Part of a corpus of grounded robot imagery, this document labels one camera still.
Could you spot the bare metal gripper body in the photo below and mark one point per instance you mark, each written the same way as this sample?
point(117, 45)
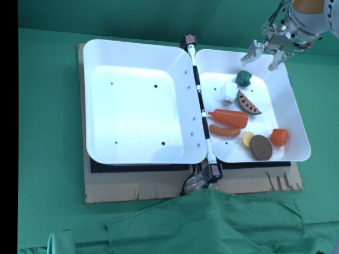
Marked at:
point(287, 37)

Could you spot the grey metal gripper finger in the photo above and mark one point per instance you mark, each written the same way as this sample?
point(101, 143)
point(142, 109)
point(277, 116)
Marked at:
point(276, 61)
point(251, 53)

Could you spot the green broccoli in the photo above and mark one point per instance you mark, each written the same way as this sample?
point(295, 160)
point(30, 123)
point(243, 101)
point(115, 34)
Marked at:
point(243, 78)

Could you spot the white plastic bottle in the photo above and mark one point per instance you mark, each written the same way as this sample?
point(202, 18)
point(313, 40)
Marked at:
point(228, 92)

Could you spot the watermelon slice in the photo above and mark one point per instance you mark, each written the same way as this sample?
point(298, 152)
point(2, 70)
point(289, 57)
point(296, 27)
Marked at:
point(246, 105)

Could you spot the white plastic tray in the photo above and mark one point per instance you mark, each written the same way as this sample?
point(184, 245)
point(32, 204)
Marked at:
point(288, 120)
point(135, 107)

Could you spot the black and white thin rod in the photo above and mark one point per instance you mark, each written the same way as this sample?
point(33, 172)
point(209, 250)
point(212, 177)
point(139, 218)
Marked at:
point(200, 94)

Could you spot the orange ketchup bottle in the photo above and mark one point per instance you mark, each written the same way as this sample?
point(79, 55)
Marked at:
point(231, 117)

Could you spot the orange bell pepper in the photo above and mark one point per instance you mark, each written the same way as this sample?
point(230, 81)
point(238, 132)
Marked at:
point(278, 137)

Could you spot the orange sausage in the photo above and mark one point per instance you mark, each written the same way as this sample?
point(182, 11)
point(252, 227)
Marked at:
point(223, 131)

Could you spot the yellow potato chip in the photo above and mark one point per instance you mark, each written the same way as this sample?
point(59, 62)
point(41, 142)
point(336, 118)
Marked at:
point(247, 138)

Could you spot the brown round biscuit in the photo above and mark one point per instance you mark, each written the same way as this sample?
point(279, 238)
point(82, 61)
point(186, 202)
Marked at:
point(261, 147)

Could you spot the green cloth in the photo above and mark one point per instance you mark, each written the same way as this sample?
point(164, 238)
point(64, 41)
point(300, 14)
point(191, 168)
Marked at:
point(212, 221)

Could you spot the brown cardboard board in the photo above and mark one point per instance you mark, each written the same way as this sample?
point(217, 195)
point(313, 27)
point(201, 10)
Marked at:
point(111, 186)

